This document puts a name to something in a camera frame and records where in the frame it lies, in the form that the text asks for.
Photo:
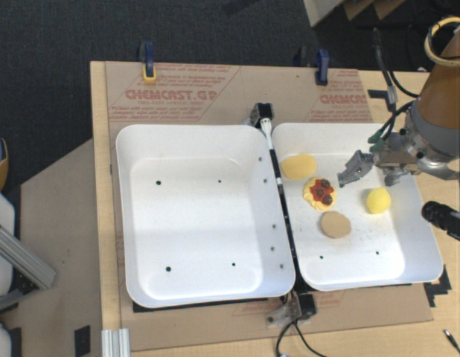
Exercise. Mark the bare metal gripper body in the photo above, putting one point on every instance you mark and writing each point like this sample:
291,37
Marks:
395,158

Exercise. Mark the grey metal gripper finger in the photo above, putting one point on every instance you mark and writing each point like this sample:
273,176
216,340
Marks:
354,169
395,177

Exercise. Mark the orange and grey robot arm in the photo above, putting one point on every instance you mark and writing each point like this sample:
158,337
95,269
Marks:
440,99

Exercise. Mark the yellow lemon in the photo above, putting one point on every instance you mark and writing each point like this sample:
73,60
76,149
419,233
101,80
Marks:
378,200

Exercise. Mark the yellow pasta with meatballs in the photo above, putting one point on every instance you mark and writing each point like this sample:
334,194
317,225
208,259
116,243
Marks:
320,195

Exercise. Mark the yellow oval potato chip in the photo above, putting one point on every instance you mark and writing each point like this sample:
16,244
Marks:
298,166

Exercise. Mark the brown round biscuit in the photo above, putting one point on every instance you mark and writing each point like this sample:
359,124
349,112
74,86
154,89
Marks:
335,224

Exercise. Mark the thin black and white rod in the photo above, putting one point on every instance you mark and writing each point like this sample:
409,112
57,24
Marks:
286,206

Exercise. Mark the white plastic tray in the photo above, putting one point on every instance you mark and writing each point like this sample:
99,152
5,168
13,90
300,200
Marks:
364,259
200,218

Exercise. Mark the brown cardboard board red print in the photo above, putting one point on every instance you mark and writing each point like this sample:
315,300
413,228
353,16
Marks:
215,102

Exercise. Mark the black cylinder on white bracket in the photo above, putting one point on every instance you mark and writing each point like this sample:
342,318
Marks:
440,216

